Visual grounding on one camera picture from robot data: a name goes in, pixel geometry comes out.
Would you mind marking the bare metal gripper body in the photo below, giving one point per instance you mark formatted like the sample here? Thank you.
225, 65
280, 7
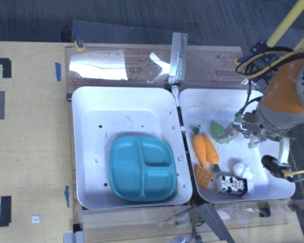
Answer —
250, 125

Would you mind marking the white lumpy toy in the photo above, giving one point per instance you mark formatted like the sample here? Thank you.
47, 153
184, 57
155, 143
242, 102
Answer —
242, 169

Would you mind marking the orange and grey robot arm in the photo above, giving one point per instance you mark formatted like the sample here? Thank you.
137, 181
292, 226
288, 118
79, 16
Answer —
281, 95

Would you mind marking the orange carrot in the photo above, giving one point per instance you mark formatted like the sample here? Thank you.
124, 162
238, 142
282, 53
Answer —
200, 148
211, 152

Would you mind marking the orange waffle biscuit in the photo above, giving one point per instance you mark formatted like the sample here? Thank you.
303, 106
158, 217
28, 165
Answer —
202, 176

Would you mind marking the black cylinder on white bracket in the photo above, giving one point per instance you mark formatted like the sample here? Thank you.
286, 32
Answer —
273, 164

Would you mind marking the blue divided plate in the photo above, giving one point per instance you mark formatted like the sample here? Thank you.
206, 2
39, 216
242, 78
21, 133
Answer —
131, 171

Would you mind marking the green lettuce leaf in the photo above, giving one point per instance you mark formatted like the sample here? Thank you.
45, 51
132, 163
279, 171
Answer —
216, 130

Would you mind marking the white plastic tray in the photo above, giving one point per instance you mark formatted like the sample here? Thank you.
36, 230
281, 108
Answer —
243, 156
96, 140

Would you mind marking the black and white milk carton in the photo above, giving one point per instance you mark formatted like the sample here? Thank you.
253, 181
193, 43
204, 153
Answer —
231, 185

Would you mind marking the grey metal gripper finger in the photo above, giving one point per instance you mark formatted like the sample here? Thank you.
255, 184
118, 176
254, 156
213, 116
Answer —
253, 142
230, 132

